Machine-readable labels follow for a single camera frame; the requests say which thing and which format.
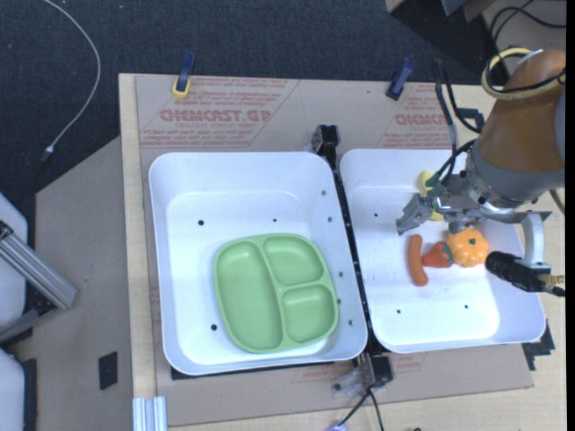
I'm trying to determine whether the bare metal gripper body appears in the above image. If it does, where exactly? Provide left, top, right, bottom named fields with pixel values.
left=429, top=173, right=526, bottom=224

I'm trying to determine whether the yellow banana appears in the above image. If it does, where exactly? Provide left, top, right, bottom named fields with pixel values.
left=419, top=170, right=447, bottom=223

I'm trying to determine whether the brown cardboard board red print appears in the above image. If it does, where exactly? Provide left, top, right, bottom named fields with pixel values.
left=134, top=74, right=535, bottom=427

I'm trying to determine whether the white plastic tray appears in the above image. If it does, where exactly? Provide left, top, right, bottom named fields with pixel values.
left=339, top=147, right=548, bottom=355
left=147, top=150, right=370, bottom=376

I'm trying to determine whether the orange pumpkin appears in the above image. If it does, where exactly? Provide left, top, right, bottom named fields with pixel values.
left=446, top=226, right=489, bottom=269

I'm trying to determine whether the black cylinder on white bracket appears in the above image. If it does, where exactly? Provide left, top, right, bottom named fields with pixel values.
left=484, top=211, right=554, bottom=294

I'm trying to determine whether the green divided plate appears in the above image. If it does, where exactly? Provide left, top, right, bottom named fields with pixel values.
left=212, top=233, right=340, bottom=355

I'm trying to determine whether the thin black rod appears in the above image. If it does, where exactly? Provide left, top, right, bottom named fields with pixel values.
left=326, top=145, right=375, bottom=359

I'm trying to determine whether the orange sausage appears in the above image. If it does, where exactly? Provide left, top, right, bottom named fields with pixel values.
left=406, top=233, right=429, bottom=287

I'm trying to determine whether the black block with thin wires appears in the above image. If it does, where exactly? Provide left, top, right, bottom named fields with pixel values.
left=311, top=124, right=340, bottom=157
left=353, top=355, right=394, bottom=393

